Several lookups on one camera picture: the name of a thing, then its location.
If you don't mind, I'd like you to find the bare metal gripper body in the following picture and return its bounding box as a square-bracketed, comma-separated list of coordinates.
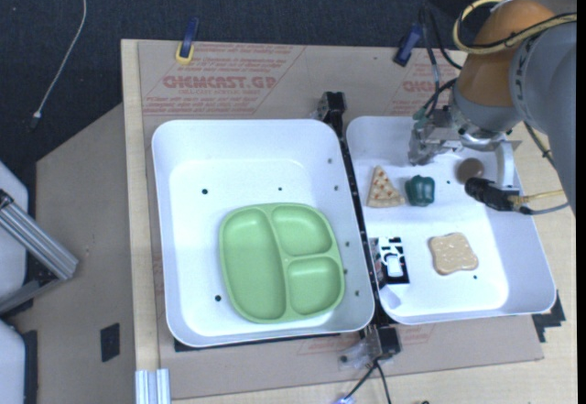
[413, 106, 507, 154]

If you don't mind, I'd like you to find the green toy bell pepper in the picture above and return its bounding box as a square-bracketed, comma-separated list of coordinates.
[404, 174, 436, 208]

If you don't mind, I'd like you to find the brown round toy biscuit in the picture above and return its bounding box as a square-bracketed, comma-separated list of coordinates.
[457, 157, 485, 181]

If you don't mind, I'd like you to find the toy pizza slice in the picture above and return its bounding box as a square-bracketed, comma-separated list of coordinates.
[366, 164, 407, 209]

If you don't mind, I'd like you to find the thin black and white rod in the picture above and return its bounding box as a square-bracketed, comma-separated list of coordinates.
[332, 115, 381, 331]

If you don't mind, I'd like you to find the tan toy bread slice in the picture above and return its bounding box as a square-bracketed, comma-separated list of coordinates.
[428, 232, 480, 277]

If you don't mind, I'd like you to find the black and white carton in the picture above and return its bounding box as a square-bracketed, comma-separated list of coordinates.
[368, 235, 411, 290]

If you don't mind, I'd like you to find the white plastic tray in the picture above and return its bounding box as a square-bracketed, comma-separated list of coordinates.
[150, 118, 377, 349]
[345, 115, 559, 326]

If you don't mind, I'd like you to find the green divided plate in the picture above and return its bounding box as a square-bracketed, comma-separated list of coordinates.
[218, 202, 345, 324]

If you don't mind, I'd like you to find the brown cardboard board red print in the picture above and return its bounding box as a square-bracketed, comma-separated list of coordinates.
[136, 40, 547, 401]

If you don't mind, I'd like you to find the black cylinder on white bracket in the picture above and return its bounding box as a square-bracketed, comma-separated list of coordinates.
[463, 140, 522, 213]

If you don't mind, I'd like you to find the black block with thin wires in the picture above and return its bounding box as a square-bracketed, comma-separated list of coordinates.
[361, 325, 403, 360]
[317, 90, 346, 123]

